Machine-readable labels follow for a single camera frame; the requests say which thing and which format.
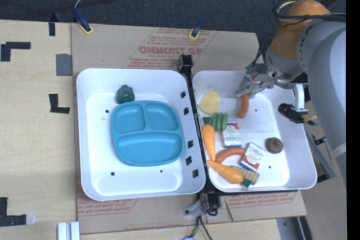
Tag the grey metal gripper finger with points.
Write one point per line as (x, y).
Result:
(242, 89)
(254, 91)

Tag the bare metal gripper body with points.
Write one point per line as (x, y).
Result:
(263, 76)

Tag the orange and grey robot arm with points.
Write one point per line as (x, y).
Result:
(323, 64)

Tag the orange toy sausage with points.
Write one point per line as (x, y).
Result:
(229, 153)
(243, 108)

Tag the yellow toy potato chip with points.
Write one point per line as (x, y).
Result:
(210, 102)

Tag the green ribbed toy vegetable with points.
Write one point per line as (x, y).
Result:
(220, 121)

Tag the white plastic tray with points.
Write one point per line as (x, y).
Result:
(284, 126)
(98, 182)

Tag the small white blue red carton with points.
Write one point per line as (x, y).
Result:
(252, 157)
(231, 135)

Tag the thin black rod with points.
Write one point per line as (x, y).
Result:
(194, 98)

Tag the brown toy biscuit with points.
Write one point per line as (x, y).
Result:
(274, 145)

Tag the orange toy carrot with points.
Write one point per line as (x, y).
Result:
(209, 139)
(226, 172)

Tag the blue divided plate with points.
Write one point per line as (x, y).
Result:
(147, 146)

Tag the brown cardboard board red print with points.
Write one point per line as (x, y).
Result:
(112, 47)

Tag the black cylinder on white bracket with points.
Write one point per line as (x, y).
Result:
(292, 113)

